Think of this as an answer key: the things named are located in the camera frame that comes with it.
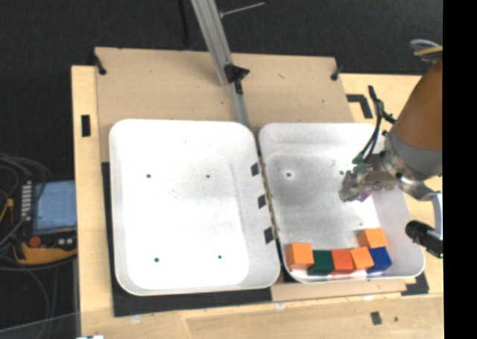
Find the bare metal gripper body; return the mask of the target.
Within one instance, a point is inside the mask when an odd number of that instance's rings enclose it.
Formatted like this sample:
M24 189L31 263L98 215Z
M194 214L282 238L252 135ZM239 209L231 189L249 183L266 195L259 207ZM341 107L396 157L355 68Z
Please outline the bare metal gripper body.
M425 181L432 177L432 152L398 153L381 151L368 158L363 153L353 159L353 173L364 185L364 198L374 191L396 188L413 198L430 198L432 190Z

